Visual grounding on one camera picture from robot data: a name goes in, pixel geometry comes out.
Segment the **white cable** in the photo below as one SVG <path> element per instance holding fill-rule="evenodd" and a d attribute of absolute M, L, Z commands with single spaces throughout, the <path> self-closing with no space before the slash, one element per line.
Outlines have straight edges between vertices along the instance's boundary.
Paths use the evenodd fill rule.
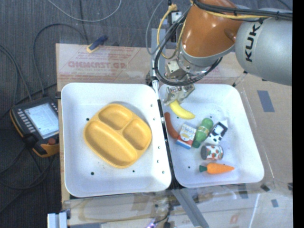
<path fill-rule="evenodd" d="M 59 9 L 61 12 L 63 12 L 65 15 L 69 16 L 70 18 L 76 19 L 76 20 L 78 20 L 78 21 L 83 21 L 83 22 L 100 22 L 100 21 L 102 21 L 102 20 L 105 20 L 105 19 L 111 17 L 113 14 L 115 14 L 115 13 L 117 12 L 117 10 L 120 8 L 120 5 L 121 5 L 121 3 L 122 3 L 122 0 L 120 0 L 120 1 L 119 1 L 119 4 L 118 4 L 118 7 L 114 10 L 114 12 L 111 13 L 110 15 L 108 15 L 108 16 L 102 18 L 102 19 L 98 19 L 98 20 L 86 20 L 86 19 L 75 18 L 75 17 L 69 15 L 68 13 L 64 12 L 60 7 L 58 7 L 58 6 L 57 6 L 55 3 L 53 3 L 51 0 L 48 0 L 48 1 L 49 1 L 53 6 L 55 6 L 57 9 Z"/>

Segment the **banana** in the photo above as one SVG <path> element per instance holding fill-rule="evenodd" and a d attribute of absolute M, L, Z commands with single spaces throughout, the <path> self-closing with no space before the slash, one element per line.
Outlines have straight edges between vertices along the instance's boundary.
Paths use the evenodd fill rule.
<path fill-rule="evenodd" d="M 193 119 L 195 115 L 192 112 L 189 112 L 182 108 L 177 100 L 169 104 L 171 110 L 180 118 L 183 119 Z"/>

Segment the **white tray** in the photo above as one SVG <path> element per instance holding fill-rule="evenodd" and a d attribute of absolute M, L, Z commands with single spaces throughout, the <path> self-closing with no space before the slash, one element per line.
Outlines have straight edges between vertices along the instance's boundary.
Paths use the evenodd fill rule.
<path fill-rule="evenodd" d="M 110 103 L 119 103 L 151 128 L 152 142 L 132 166 L 118 169 L 103 161 L 86 144 L 87 118 Z M 65 185 L 76 197 L 161 191 L 171 172 L 154 90 L 140 84 L 70 83 L 61 92 Z"/>
<path fill-rule="evenodd" d="M 160 87 L 161 99 L 166 97 L 166 87 L 168 85 Z M 168 135 L 177 181 L 184 187 L 198 188 L 262 180 L 264 167 L 239 92 L 230 85 L 197 84 L 195 88 L 181 104 L 183 108 L 195 114 L 194 119 L 177 118 L 170 107 L 164 104 L 163 112 L 170 113 L 172 125 L 177 132 L 184 122 L 198 127 L 205 117 L 212 117 L 214 124 L 227 119 L 228 130 L 219 143 L 223 147 L 224 156 L 217 162 L 232 165 L 235 170 L 216 175 L 199 172 L 199 165 L 211 162 L 201 158 L 201 147 L 188 150 L 177 145 Z"/>

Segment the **robotic arm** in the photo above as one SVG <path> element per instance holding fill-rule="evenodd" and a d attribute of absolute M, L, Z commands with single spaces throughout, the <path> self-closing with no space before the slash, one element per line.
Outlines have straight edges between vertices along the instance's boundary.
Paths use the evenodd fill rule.
<path fill-rule="evenodd" d="M 292 11 L 250 10 L 229 0 L 191 0 L 172 33 L 183 25 L 177 57 L 158 70 L 158 59 L 167 40 L 160 44 L 154 59 L 159 80 L 172 86 L 166 104 L 183 101 L 193 83 L 213 70 L 222 57 L 235 50 L 242 68 L 271 82 L 292 85 Z"/>

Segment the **green bottle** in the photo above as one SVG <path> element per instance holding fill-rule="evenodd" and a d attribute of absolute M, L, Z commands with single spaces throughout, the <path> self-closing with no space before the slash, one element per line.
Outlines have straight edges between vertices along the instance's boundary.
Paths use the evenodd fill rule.
<path fill-rule="evenodd" d="M 211 128 L 213 127 L 213 121 L 210 118 L 204 118 L 201 121 L 200 126 L 197 128 L 194 141 L 192 146 L 194 148 L 199 148 L 200 144 L 207 139 Z"/>

